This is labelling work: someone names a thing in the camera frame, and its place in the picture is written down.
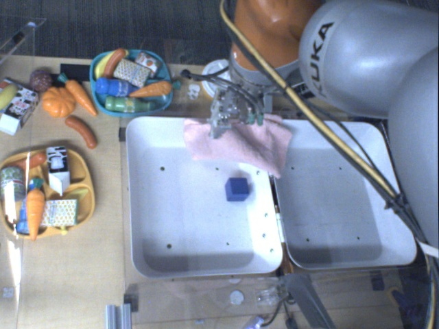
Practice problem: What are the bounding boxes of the yellow divided plate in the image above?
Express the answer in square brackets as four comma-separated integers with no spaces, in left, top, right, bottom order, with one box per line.
[0,149,96,241]

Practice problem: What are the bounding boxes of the blue divided plate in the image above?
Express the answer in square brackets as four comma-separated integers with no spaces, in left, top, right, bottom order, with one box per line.
[88,49,174,118]

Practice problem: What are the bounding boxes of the yellow patterned carton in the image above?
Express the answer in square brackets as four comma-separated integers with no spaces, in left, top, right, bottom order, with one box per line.
[112,58,152,88]
[40,199,79,228]

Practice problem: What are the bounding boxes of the pink cloth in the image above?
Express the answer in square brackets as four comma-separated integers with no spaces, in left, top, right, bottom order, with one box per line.
[183,113,293,180]

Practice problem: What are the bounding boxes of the yellow banana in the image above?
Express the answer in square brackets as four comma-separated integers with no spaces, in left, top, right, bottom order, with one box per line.
[94,49,130,80]

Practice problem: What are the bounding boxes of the yellow green corn cob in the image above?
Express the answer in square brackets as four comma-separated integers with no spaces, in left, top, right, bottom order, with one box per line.
[0,83,18,111]

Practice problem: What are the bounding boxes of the clear plastic bottle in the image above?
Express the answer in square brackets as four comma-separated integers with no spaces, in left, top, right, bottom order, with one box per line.
[255,284,287,308]

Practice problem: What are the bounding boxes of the white can with orange print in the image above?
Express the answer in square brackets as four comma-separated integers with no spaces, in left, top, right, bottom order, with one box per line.
[134,51,163,78]

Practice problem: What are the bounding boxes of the thin black and white rod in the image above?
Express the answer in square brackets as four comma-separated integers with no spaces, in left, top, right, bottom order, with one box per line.
[270,175,286,245]

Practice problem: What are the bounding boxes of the cow print carton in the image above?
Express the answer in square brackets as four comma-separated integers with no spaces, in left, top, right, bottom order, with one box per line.
[46,145,72,197]
[0,77,40,136]

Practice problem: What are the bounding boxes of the white plastic tray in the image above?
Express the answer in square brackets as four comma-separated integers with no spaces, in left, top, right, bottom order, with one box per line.
[274,119,418,270]
[125,116,284,280]

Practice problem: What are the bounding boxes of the blue bottle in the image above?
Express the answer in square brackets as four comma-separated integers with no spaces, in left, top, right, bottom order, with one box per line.
[95,77,139,97]
[16,197,30,235]

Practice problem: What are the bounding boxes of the orange pumpkin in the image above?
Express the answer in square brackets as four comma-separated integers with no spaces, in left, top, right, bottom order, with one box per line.
[41,86,77,119]

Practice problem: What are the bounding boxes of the orange carrot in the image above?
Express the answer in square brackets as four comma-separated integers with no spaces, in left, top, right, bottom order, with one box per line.
[26,178,46,242]
[56,73,99,117]
[129,80,182,99]

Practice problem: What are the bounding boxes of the blue cube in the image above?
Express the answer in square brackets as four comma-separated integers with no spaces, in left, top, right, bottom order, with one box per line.
[224,177,250,202]

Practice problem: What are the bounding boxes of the brown sausage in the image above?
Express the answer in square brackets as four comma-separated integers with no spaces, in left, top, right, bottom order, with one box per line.
[13,151,48,171]
[64,115,98,149]
[104,48,127,78]

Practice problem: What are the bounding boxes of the purple grapes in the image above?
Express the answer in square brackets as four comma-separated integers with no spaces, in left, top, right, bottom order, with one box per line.
[29,69,53,93]

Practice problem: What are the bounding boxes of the green patterned can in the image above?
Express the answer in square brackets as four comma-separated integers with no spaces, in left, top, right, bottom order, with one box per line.
[0,166,27,202]

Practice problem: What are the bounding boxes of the black rectangular block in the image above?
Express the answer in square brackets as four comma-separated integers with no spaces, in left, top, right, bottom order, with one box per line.
[60,63,91,82]

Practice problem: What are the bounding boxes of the green bottle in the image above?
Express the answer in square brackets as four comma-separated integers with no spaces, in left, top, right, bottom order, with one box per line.
[104,95,156,113]

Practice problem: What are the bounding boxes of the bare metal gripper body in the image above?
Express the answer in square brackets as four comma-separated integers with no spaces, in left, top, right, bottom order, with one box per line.
[210,86,265,127]

